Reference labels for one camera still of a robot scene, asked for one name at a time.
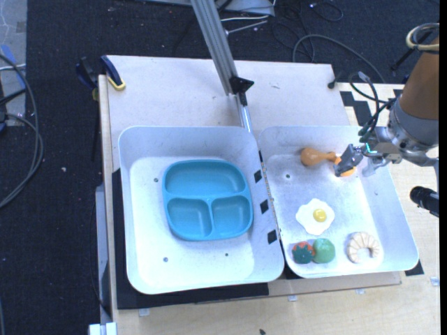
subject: toy donut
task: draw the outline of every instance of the toy donut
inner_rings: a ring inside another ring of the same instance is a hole
[[[352,262],[360,262],[358,250],[362,248],[368,248],[369,254],[373,258],[377,257],[380,253],[379,242],[372,235],[366,232],[357,232],[352,236],[346,249],[346,253]]]

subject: egg white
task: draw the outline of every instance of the egg white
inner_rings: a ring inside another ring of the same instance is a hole
[[[326,213],[326,219],[323,222],[318,222],[314,218],[316,209],[323,209]],[[319,236],[330,227],[334,221],[335,213],[326,202],[313,198],[308,204],[304,204],[298,209],[295,218],[305,228],[307,233]]]

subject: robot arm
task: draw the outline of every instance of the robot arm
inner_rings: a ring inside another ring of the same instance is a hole
[[[368,166],[362,171],[364,176],[374,174],[375,169],[389,162],[407,160],[418,166],[433,167],[439,190],[439,158],[427,155],[429,150],[439,145],[439,36],[430,48],[418,46],[410,37],[407,37],[407,45],[418,47],[425,53],[410,74],[402,95],[388,106],[387,126],[365,126],[359,133],[363,144],[348,146],[342,154],[342,161],[334,165],[336,176],[358,165],[364,156],[368,157]],[[360,73],[359,76],[370,83],[367,76]],[[439,192],[417,186],[411,191],[410,198],[439,217]]]

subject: divided blue plate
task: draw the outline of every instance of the divided blue plate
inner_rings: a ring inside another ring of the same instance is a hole
[[[227,161],[188,160],[163,175],[163,203],[171,231],[189,241],[227,239],[253,223],[247,180]]]

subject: black carpet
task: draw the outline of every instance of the black carpet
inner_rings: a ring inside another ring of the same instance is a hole
[[[318,34],[361,54],[384,82],[400,83],[418,52],[397,69],[390,67],[407,51],[405,37],[412,28],[439,20],[439,0],[278,0],[276,12],[257,31],[229,36],[235,59],[292,61],[298,39]],[[225,27],[250,23],[227,22]],[[8,335],[86,334],[89,324],[99,322],[90,270],[95,276],[96,236],[90,221],[101,183],[98,148],[91,157],[97,104],[78,81],[76,63],[86,56],[100,71],[103,54],[171,57],[173,50],[176,57],[209,57],[191,8],[122,0],[28,0],[27,78],[37,99],[45,160],[23,192],[0,209],[0,299]],[[342,73],[340,80],[361,70],[382,82],[361,58],[325,38],[308,38],[299,51],[297,62],[332,64],[335,75]],[[0,197],[26,174],[33,142],[26,128],[0,135]]]

